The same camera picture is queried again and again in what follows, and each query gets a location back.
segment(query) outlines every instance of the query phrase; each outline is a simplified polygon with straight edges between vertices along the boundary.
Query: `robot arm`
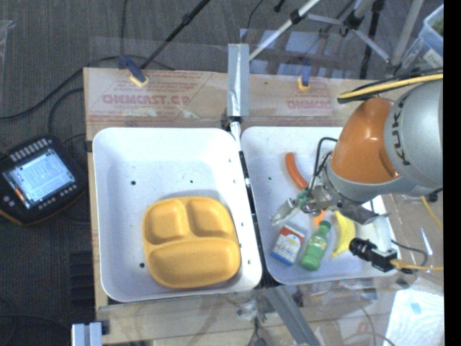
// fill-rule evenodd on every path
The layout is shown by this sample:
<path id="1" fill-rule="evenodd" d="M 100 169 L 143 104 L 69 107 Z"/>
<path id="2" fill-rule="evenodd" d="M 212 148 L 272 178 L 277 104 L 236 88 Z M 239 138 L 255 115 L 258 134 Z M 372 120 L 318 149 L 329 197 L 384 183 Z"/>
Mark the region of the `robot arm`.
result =
<path id="1" fill-rule="evenodd" d="M 396 102 L 364 101 L 346 122 L 315 183 L 283 204 L 272 223 L 299 210 L 318 215 L 336 208 L 367 224 L 377 215 L 362 204 L 378 195 L 422 196 L 441 188 L 442 107 L 443 79 L 424 82 Z"/>

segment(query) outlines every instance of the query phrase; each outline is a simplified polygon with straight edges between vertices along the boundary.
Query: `orange object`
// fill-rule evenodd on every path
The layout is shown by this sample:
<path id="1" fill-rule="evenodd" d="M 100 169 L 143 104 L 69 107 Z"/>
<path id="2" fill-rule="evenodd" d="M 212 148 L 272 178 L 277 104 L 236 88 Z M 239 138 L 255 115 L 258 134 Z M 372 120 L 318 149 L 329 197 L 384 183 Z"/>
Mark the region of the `orange object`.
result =
<path id="1" fill-rule="evenodd" d="M 285 155 L 285 165 L 287 167 L 288 174 L 290 175 L 293 182 L 296 184 L 297 188 L 299 188 L 300 190 L 305 189 L 308 186 L 308 182 L 297 170 L 294 153 L 288 153 Z"/>
<path id="2" fill-rule="evenodd" d="M 160 200 L 143 217 L 152 277 L 167 288 L 200 288 L 232 278 L 240 268 L 236 227 L 227 208 L 205 196 Z"/>
<path id="3" fill-rule="evenodd" d="M 322 210 L 319 216 L 316 216 L 314 219 L 314 224 L 316 226 L 320 226 L 320 222 L 323 220 L 323 216 L 325 215 L 326 210 Z"/>
<path id="4" fill-rule="evenodd" d="M 382 97 L 364 101 L 347 120 L 331 155 L 331 168 L 358 183 L 384 183 L 398 173 L 384 144 L 384 125 L 393 102 Z"/>

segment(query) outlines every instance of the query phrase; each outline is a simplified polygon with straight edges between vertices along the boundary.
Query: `green bottle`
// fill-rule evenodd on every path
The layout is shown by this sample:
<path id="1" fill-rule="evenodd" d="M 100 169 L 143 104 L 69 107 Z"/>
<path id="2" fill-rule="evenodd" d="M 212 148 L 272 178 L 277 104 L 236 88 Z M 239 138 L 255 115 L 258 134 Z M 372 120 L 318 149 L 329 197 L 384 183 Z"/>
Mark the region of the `green bottle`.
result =
<path id="1" fill-rule="evenodd" d="M 328 246 L 326 234 L 330 231 L 330 228 L 331 224 L 329 222 L 321 221 L 318 231 L 309 238 L 308 246 L 301 259 L 303 268 L 314 271 L 320 267 L 320 261 Z"/>

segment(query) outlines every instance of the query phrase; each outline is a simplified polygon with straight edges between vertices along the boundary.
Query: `banana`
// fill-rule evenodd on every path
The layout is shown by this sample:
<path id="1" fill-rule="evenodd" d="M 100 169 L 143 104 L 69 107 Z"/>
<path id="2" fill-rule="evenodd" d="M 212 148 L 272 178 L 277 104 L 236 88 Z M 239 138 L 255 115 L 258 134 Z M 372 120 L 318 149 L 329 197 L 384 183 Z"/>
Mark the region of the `banana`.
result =
<path id="1" fill-rule="evenodd" d="M 355 237 L 355 224 L 352 220 L 336 211 L 336 219 L 339 223 L 339 240 L 335 250 L 331 253 L 332 257 L 337 257 L 342 252 L 349 250 L 349 243 Z"/>

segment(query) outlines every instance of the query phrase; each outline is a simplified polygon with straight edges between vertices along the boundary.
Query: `yellow divided tray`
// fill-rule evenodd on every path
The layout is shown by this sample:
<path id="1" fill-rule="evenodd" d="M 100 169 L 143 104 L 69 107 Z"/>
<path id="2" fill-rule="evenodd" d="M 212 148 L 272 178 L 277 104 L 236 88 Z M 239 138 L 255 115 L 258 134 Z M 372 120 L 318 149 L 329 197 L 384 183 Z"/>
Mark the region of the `yellow divided tray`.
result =
<path id="1" fill-rule="evenodd" d="M 200 288 L 232 278 L 241 263 L 230 213 L 205 196 L 160 200 L 143 217 L 143 243 L 152 277 L 167 288 Z"/>

